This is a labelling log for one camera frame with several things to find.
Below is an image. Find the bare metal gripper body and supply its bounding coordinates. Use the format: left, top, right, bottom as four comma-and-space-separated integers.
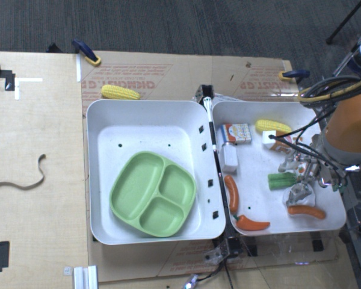
299, 155, 323, 187

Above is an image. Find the green asparagus bundle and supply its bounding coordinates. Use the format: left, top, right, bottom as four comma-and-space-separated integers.
268, 172, 299, 191

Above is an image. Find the orange sausage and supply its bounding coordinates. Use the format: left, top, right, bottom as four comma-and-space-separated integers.
224, 175, 240, 214
287, 205, 327, 220

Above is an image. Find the white plastic tray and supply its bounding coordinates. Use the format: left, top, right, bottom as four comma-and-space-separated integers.
86, 99, 227, 246
211, 101, 348, 237

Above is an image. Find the yellow corn cob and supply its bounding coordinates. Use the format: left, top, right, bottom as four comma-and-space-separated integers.
255, 119, 293, 134
100, 84, 141, 101

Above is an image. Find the orange chili pepper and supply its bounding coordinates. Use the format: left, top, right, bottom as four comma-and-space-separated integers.
232, 214, 271, 232

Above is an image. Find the white blue and orange carton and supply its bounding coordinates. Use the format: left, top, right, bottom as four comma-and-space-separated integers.
221, 123, 253, 145

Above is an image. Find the white and grey bottle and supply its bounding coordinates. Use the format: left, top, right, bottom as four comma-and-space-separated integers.
219, 142, 239, 173

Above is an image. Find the thin black and white rod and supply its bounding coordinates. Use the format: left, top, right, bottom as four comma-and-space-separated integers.
203, 96, 231, 222

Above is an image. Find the brown cardboard board red print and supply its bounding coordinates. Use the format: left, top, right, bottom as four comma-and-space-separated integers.
80, 51, 339, 283

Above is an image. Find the green divided plate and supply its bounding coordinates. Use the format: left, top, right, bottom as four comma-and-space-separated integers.
109, 151, 197, 238

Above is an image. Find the black block with thin wires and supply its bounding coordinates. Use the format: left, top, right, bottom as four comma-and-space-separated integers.
204, 236, 245, 265
195, 84, 215, 102

